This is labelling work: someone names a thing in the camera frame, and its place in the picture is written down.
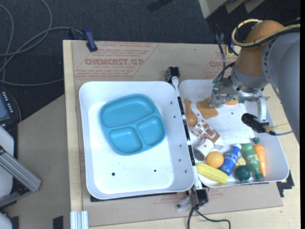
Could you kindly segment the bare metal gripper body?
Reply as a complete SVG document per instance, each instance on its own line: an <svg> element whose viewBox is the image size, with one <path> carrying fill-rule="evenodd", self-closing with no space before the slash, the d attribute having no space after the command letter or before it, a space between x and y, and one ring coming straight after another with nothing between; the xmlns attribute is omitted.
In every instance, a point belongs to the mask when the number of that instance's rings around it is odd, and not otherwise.
<svg viewBox="0 0 305 229"><path fill-rule="evenodd" d="M255 94L265 87L263 78L215 78L213 80L213 91L217 91L217 103L219 96L226 96L226 103L234 100L253 101Z"/></svg>

